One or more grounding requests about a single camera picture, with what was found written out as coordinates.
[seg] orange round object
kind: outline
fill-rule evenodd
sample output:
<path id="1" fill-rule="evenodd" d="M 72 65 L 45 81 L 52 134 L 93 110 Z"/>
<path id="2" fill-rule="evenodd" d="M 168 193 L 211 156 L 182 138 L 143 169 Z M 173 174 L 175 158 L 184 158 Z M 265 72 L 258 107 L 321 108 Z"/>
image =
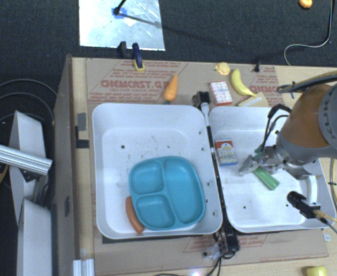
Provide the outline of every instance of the orange round object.
<path id="1" fill-rule="evenodd" d="M 299 0 L 299 4 L 304 8 L 311 8 L 313 0 Z"/>

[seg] white plastic tub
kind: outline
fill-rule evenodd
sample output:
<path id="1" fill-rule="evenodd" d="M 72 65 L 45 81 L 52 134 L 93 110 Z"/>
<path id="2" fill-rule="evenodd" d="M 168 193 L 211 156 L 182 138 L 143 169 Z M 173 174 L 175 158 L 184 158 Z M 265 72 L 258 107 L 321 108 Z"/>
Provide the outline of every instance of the white plastic tub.
<path id="1" fill-rule="evenodd" d="M 219 167 L 221 183 L 232 226 L 244 233 L 285 231 L 294 229 L 325 228 L 317 219 L 306 219 L 288 203 L 290 191 L 303 194 L 310 202 L 321 204 L 321 210 L 336 217 L 327 182 L 319 161 L 305 166 L 315 177 L 296 180 L 284 170 L 273 177 L 280 181 L 275 190 L 269 190 L 255 174 L 244 176 L 238 169 L 249 155 L 262 143 L 269 108 L 216 107 L 210 112 L 209 121 L 214 140 L 232 139 L 239 163 Z M 280 130 L 286 118 L 280 118 L 275 130 Z M 272 133 L 266 145 L 275 144 L 277 135 Z"/>
<path id="2" fill-rule="evenodd" d="M 202 235 L 216 232 L 222 212 L 202 113 L 191 106 L 103 103 L 92 116 L 97 225 L 111 239 Z M 204 198 L 203 218 L 169 231 L 138 235 L 125 212 L 129 172 L 143 160 L 180 156 L 196 169 Z"/>

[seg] sausage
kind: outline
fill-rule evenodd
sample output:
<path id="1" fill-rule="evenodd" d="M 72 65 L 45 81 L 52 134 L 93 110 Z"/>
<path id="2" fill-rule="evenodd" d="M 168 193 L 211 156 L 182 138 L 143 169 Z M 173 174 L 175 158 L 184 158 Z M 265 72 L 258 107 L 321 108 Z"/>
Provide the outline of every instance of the sausage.
<path id="1" fill-rule="evenodd" d="M 144 226 L 140 223 L 139 219 L 136 216 L 131 196 L 127 197 L 127 200 L 125 201 L 125 208 L 127 210 L 129 222 L 133 226 L 134 230 L 137 233 L 142 233 L 144 230 Z"/>

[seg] table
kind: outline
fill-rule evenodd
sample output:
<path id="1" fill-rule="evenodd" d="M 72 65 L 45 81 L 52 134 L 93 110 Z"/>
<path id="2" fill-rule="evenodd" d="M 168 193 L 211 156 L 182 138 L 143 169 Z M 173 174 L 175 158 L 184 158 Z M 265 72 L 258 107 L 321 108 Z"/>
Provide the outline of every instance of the table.
<path id="1" fill-rule="evenodd" d="M 97 264 L 101 262 L 101 259 L 105 259 L 108 263 L 108 256 L 100 255 L 101 245 L 99 242 L 93 240 L 96 233 L 95 226 L 93 224 L 93 206 L 91 194 L 93 193 L 93 187 L 91 186 L 91 162 L 90 152 L 88 146 L 89 140 L 89 124 L 88 121 L 88 102 L 95 103 L 97 98 L 93 98 L 93 85 L 87 84 L 87 79 L 97 79 L 100 81 L 106 77 L 104 68 L 108 69 L 110 64 L 112 69 L 116 69 L 116 66 L 128 66 L 127 60 L 103 60 L 103 59 L 86 59 L 86 58 L 73 58 L 69 56 L 66 60 L 66 65 L 63 73 L 63 80 L 60 84 L 59 97 L 55 106 L 55 131 L 56 131 L 56 152 L 59 151 L 59 157 L 56 156 L 56 194 L 55 204 L 62 205 L 57 207 L 55 213 L 58 218 L 58 253 L 59 253 L 59 274 L 68 275 L 72 269 L 72 261 L 74 259 L 95 259 L 96 274 L 103 275 L 98 272 Z M 146 62 L 148 69 L 154 64 L 158 66 L 160 62 Z M 190 79 L 179 82 L 179 92 L 175 103 L 190 104 L 192 95 L 197 91 L 204 91 L 208 89 L 208 82 L 217 81 L 223 79 L 214 72 L 214 63 L 177 63 L 164 62 L 160 63 L 162 66 L 168 67 L 169 70 L 177 69 L 179 72 L 190 74 Z M 252 73 L 253 66 L 243 64 L 230 64 L 231 68 L 242 68 L 248 71 L 249 75 Z M 292 81 L 302 81 L 315 75 L 319 75 L 325 72 L 336 70 L 335 68 L 318 68 L 318 67 L 265 67 L 270 72 L 277 75 L 279 84 L 290 83 Z M 243 78 L 244 83 L 249 85 L 247 79 Z M 157 103 L 162 98 L 160 97 L 161 90 L 157 90 L 152 99 L 148 99 L 149 103 L 154 103 L 154 99 Z M 236 95 L 234 90 L 230 87 L 234 103 L 237 103 L 241 97 Z M 284 103 L 288 106 L 292 106 L 296 99 L 292 99 L 290 95 L 283 95 Z M 329 160 L 321 161 L 323 170 L 328 173 Z M 336 182 L 337 182 L 337 164 L 336 164 Z M 57 177 L 69 177 L 69 179 L 59 179 Z M 256 264 L 237 264 L 233 265 L 231 262 L 223 261 L 222 275 L 240 273 L 245 275 L 260 274 L 260 275 L 305 275 L 305 268 L 310 266 L 324 265 L 327 271 L 331 275 L 337 275 L 337 236 L 332 230 L 326 229 L 324 233 L 331 235 L 331 241 L 327 243 L 329 257 L 312 258 L 307 259 L 308 255 L 300 255 L 294 257 L 286 257 L 287 261 L 269 262 L 269 263 L 256 263 Z M 118 253 L 120 256 L 124 254 L 124 246 L 126 243 L 114 243 L 110 245 L 110 253 Z M 205 275 L 209 271 L 211 262 L 204 264 L 206 268 L 203 269 L 190 269 L 190 270 L 177 270 L 170 271 L 170 273 L 176 273 L 180 275 L 192 275 L 197 272 L 198 275 Z M 145 272 L 141 269 L 139 271 L 131 271 L 134 275 L 155 275 L 158 272 Z"/>

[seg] small box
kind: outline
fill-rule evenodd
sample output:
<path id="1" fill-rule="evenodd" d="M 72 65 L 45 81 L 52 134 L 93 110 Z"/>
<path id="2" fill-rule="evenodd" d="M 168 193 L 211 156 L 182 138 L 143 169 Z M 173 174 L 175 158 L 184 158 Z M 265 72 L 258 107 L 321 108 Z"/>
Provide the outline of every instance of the small box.
<path id="1" fill-rule="evenodd" d="M 220 166 L 231 166 L 238 163 L 238 157 L 231 139 L 215 141 L 215 149 Z"/>
<path id="2" fill-rule="evenodd" d="M 232 98 L 227 84 L 223 82 L 213 82 L 209 85 L 209 91 L 213 98 L 214 105 L 230 105 Z"/>

